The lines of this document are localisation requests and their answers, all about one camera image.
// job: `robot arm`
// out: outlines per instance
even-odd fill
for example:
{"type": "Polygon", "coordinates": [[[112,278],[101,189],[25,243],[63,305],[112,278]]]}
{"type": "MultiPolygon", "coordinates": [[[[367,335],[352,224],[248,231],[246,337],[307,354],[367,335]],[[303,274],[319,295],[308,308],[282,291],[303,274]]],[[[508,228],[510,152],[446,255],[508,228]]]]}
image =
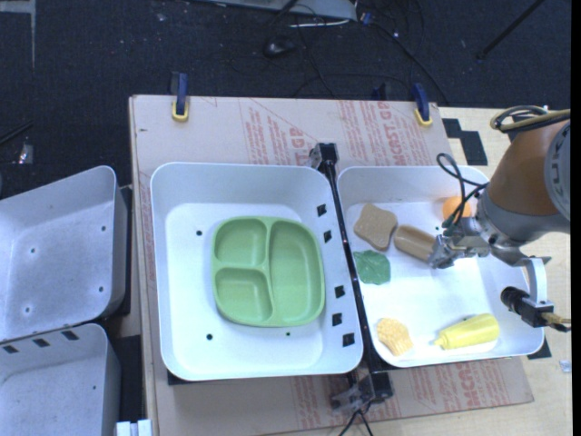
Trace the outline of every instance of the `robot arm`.
{"type": "MultiPolygon", "coordinates": [[[[504,117],[507,112],[522,109],[506,110],[504,117]]],[[[502,126],[500,116],[493,118],[493,127],[503,132],[519,128],[519,133],[489,183],[466,182],[454,165],[463,201],[473,194],[478,198],[476,215],[459,217],[462,212],[458,207],[442,224],[445,231],[436,237],[428,263],[432,268],[448,268],[459,258],[492,254],[511,266],[524,266],[531,293],[507,288],[502,302],[533,327],[556,327],[559,318],[545,298],[543,267],[520,248],[546,233],[570,233],[570,113],[549,114],[543,110],[509,127],[502,126]],[[464,192],[466,183],[475,186],[470,194],[464,192]]]]}

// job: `table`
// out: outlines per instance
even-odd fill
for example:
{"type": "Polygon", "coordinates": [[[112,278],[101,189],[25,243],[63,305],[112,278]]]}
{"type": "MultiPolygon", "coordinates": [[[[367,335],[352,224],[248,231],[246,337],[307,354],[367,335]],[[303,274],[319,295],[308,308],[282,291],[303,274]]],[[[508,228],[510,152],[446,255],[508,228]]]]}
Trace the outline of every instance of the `table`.
{"type": "MultiPolygon", "coordinates": [[[[153,421],[156,434],[161,436],[276,431],[290,435],[299,429],[305,430],[300,434],[310,436],[338,434],[344,418],[330,420],[335,428],[322,428],[321,421],[316,421],[319,414],[301,408],[301,405],[309,407],[308,402],[301,402],[296,413],[289,411],[300,387],[303,391],[317,389],[320,383],[317,377],[168,385],[159,353],[155,281],[148,276],[153,266],[153,248],[152,235],[148,233],[151,225],[147,223],[151,219],[147,183],[153,169],[165,161],[305,164],[309,148],[316,142],[336,142],[342,166],[390,164],[398,150],[390,150],[388,144],[382,148],[381,141],[375,142],[373,153],[369,147],[377,139],[380,107],[395,114],[401,128],[410,129],[405,126],[412,121],[409,118],[413,118],[413,104],[191,97],[189,123],[177,124],[168,114],[171,101],[169,96],[154,95],[136,95],[130,99],[136,236],[133,270],[136,289],[133,291],[141,313],[147,418],[153,421]],[[328,108],[329,102],[333,102],[332,108],[328,108]],[[235,133],[230,136],[224,135],[225,121],[236,123],[235,133]]],[[[430,111],[435,127],[420,133],[424,134],[423,145],[418,145],[411,136],[399,138],[407,150],[401,159],[403,164],[433,164],[434,151],[452,152],[459,164],[467,164],[459,139],[448,139],[443,134],[441,118],[454,118],[459,120],[462,130],[479,132],[488,165],[477,168],[491,176],[509,144],[507,137],[487,126],[497,110],[438,108],[433,104],[430,111]]],[[[553,257],[547,266],[548,297],[556,304],[559,314],[570,316],[570,236],[549,234],[530,244],[526,252],[553,257]]],[[[374,421],[371,429],[376,436],[423,433],[449,436],[469,431],[476,435],[493,431],[572,434],[572,374],[567,371],[572,356],[571,335],[547,329],[547,341],[552,357],[506,359],[512,361],[510,367],[515,367],[515,375],[524,369],[528,382],[513,384],[517,386],[517,400],[528,403],[440,414],[420,411],[417,414],[428,416],[374,421]]],[[[364,432],[364,428],[353,427],[348,434],[364,432]]]]}

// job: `white tray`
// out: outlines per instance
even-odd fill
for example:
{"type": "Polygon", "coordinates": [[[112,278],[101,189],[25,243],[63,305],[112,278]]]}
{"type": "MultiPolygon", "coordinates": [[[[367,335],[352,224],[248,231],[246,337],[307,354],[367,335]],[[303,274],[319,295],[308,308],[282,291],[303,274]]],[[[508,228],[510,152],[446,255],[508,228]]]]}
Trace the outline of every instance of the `white tray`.
{"type": "Polygon", "coordinates": [[[108,166],[0,201],[0,342],[114,312],[127,207],[108,166]]]}
{"type": "Polygon", "coordinates": [[[302,166],[168,163],[153,174],[151,193],[161,349],[171,373],[205,381],[339,374],[358,366],[359,318],[332,192],[321,173],[302,166]],[[321,205],[326,212],[319,216],[321,205]],[[220,315],[212,294],[212,234],[235,216],[289,218],[315,233],[326,285],[316,320],[266,328],[220,315]]]}
{"type": "Polygon", "coordinates": [[[3,436],[112,435],[121,368],[96,324],[0,345],[3,436]]]}
{"type": "MultiPolygon", "coordinates": [[[[461,166],[464,177],[485,183],[480,171],[461,166]]],[[[350,248],[353,252],[372,247],[353,232],[365,203],[390,210],[399,224],[410,224],[426,233],[441,233],[442,203],[459,195],[458,180],[438,166],[353,167],[338,178],[338,188],[350,248]]],[[[476,199],[471,199],[476,209],[476,199]]],[[[456,261],[447,269],[431,269],[426,263],[401,252],[393,243],[385,252],[391,265],[391,281],[382,285],[360,282],[363,303],[375,349],[386,362],[412,367],[446,362],[526,355],[543,344],[542,328],[531,328],[500,301],[507,286],[528,292],[527,279],[493,256],[456,261]],[[438,331],[478,313],[490,312],[500,325],[500,337],[479,346],[445,351],[431,345],[438,331]],[[393,317],[408,326],[412,351],[394,356],[379,341],[376,326],[383,317],[393,317]]]]}

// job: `black floor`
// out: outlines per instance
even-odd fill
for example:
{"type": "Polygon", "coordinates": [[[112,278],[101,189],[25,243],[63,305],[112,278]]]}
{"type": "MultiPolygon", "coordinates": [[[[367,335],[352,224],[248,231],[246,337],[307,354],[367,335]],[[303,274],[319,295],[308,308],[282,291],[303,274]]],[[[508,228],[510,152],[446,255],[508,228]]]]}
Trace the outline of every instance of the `black floor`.
{"type": "Polygon", "coordinates": [[[30,124],[0,144],[2,196],[98,164],[128,184],[128,98],[167,94],[172,72],[191,95],[365,100],[385,83],[411,100],[421,83],[443,106],[570,108],[571,0],[545,0],[477,57],[535,1],[360,0],[369,24],[326,27],[193,1],[35,0],[34,18],[0,3],[0,141],[30,124]],[[274,34],[297,48],[265,58],[274,34]]]}

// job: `yellow bottle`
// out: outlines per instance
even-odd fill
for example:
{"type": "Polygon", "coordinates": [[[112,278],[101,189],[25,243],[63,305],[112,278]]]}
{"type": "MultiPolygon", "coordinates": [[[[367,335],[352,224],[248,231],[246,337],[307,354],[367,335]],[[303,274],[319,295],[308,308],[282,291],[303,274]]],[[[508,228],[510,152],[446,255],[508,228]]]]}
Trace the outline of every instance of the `yellow bottle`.
{"type": "Polygon", "coordinates": [[[490,313],[481,313],[443,329],[434,344],[442,349],[457,349],[494,341],[499,334],[497,319],[490,313]]]}

